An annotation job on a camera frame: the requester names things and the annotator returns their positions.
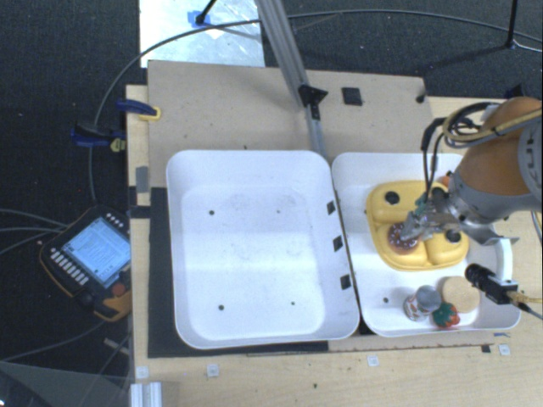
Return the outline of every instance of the yellow plastic object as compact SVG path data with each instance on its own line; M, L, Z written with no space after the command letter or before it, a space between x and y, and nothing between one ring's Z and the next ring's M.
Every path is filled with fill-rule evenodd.
M446 187L435 183L433 187ZM415 201L424 193L423 181L395 181L381 184L373 189L366 201L367 220L372 239L379 256L396 270L436 270L456 265L466 257L469 239L461 232L458 243L450 243L445 234L434 234L429 240L419 243L411 254L398 254L389 245L388 231L394 223L406 220L407 214L416 208ZM400 196L398 203L387 202L388 192Z
M158 108L158 107L153 107L153 109L156 110L156 115L155 116L152 116L151 114L139 114L138 117L140 120L148 120L148 121L151 121L151 122L155 122L156 120L159 120L161 115L162 115L162 111Z
M126 140L120 140L118 137L111 142L109 145L109 149L111 149L114 153L119 153L120 151L126 150Z

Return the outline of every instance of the wooden board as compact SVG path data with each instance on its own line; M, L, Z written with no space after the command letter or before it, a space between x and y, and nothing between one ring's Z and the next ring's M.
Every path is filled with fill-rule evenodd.
M423 80L394 75L308 71L321 102L330 163L344 152L416 152L432 119L418 103ZM152 187L165 187L168 159L184 149L310 149L305 112L297 110L281 71L153 61L148 99L162 117L149 126ZM361 107L345 105L341 89L361 90Z
M195 89L187 92L188 96L191 93L195 95ZM145 101L147 88L129 86L127 95ZM429 98L427 106L432 106L435 115L443 115L473 102L476 100L469 98ZM135 186L135 168L148 164L148 123L129 114L127 130L129 183ZM377 133L372 137L371 130L365 134L366 140L377 139ZM417 128L407 129L403 137L410 142L415 140L414 149L408 150L417 149L420 138ZM139 204L148 204L147 193L139 193L137 198ZM501 233L521 237L513 247L514 277L528 295L540 296L540 245L529 216L513 215L498 227ZM494 333L479 332L476 336L481 338L467 341L473 346L466 346L466 341L459 337L450 343L438 340L432 348L429 339L423 337L384 341L379 337L372 337L371 341L353 337L331 343L331 349L337 353L150 360L147 358L148 220L131 220L131 228L136 375L139 382L163 382L164 406L482 403L509 406L537 405L536 400L541 399L541 323L524 315L516 328L497 337ZM534 309L541 312L540 305L534 305ZM482 353L479 346L482 343L492 344L489 354ZM500 355L497 347L501 343L508 345L511 355ZM368 365L370 355L378 357L379 366ZM218 377L206 376L209 364L219 365Z

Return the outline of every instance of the black cable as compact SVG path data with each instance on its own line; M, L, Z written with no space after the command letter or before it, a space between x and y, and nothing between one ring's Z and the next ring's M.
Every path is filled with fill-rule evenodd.
M508 29L504 27L500 27L498 25L492 25L489 23L484 23L482 21L477 20L470 20L460 17L454 17L450 15L443 15L443 14L435 14L432 12L420 12L420 11L411 11L411 10L402 10L402 9L346 9L346 10L331 10L331 11L322 11L322 12L313 12L308 14L294 14L294 15L288 15L288 18L290 20L297 20L300 18L310 18L310 17L330 17L330 15L347 15L347 14L401 14L401 15L416 15L416 16L426 16L430 18L437 18L442 20L449 20L449 21L457 21L465 24L471 24L471 25L478 25L481 27L487 27L489 29L494 29L498 31L508 31ZM111 95L112 91L115 89L115 86L119 82L119 80L122 78L122 76L143 56L145 56L148 53L151 53L157 48L160 48L170 42L174 42L178 39L182 39L186 36L196 35L198 33L201 33L203 31L209 31L214 29L226 29L228 27L236 27L240 25L249 25L254 23L260 23L260 20L246 20L246 21L235 21L232 23L225 23L225 24L219 24L219 25L207 25L192 31L185 31L183 33L171 36L163 41L157 42L153 46L147 48L146 50L139 53L135 58L133 58L120 72L119 74L114 78L113 82L109 86L108 90L104 94L104 97L102 99L102 102L100 103L98 107L98 111L96 115L94 116L94 125L98 125L98 122L100 120L100 115L102 114L102 111L104 109L105 103L107 102L109 96ZM527 39L531 39L532 41L536 41L539 43L543 43L541 39L538 39L534 36L526 35L522 32L515 32L517 36L521 36ZM98 202L98 199L96 197L96 191L94 188L94 179L92 175L92 148L89 148L89 160L88 160L88 175L89 175L89 187L91 192L91 198L92 201L96 204Z
M470 104L466 107L463 107L462 109L457 110L455 114L453 115L453 117L451 118L450 122L448 123L446 130L452 134L457 134L457 135L464 134L463 132L457 131L458 129L469 128L469 129L478 130L480 128L480 125L476 125L471 119L468 118L468 116L472 113L484 111L489 106L493 106L493 105L500 105L500 104L486 101L482 103ZM484 138L484 139L480 139L480 141L477 141L477 143L487 142L487 141L488 141L488 138ZM453 142L449 139L449 137L446 137L445 143L447 144L447 146L451 148L465 148L467 146L472 146L475 142L458 143L458 142Z
M11 362L13 360L21 359L21 358L26 357L26 356L30 356L30 355L38 354L38 353L43 353L43 352L49 351L51 349L62 347L63 345L66 345L68 343L74 343L75 341L78 341L82 337L85 337L87 335L90 335L92 332L95 332L97 329L99 329L104 324L105 324L105 321L100 321L96 326L91 327L86 332L83 332L83 333L81 333L81 334L79 334L79 335L77 335L75 337L71 337L70 339L66 339L65 341L61 341L59 343L54 343L54 344L48 345L46 347L36 348L36 349L31 350L31 351L27 351L25 353L9 356L9 357L6 357L5 359L0 359L0 362Z
M526 303L517 303L515 304L520 310L523 310L524 312L528 312L529 314L536 316L540 320L543 320L543 315L538 314L532 308L530 308Z
M430 195L430 178L428 177L428 151L423 152L423 168L424 168L424 202L428 201Z
M432 153L432 163L430 164L430 168L432 169L432 173L430 175L430 181L428 183L428 190L426 193L426 199L428 200L429 197L429 191L432 188L432 184L434 184L434 178L435 178L435 171L437 170L437 156L438 156L438 148L439 148L439 142L441 142L441 139L445 136L445 134L441 133L438 135L438 138L435 139L434 143L434 152Z

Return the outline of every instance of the black hole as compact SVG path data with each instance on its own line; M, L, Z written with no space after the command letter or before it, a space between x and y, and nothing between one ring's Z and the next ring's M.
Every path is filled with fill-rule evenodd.
M400 201L400 195L397 192L387 192L384 195L384 200L391 205L396 205Z
M447 239L449 243L458 243L462 239L462 236L460 235L460 232L449 229L445 233L445 238Z
M330 215L331 213L333 213L336 210L336 205L335 205L335 203L333 201L328 202L328 205L326 206L326 208L328 210L328 215Z
M333 250L334 252L337 252L343 247L343 238L341 236L335 237L333 239Z

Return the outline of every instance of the black clip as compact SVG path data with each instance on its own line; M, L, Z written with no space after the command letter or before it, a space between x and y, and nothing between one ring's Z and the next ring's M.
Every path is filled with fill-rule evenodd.
M308 85L301 85L298 88L299 97L304 104L304 107L311 106L311 118L321 120L319 112L319 103L328 95L327 91L317 89Z

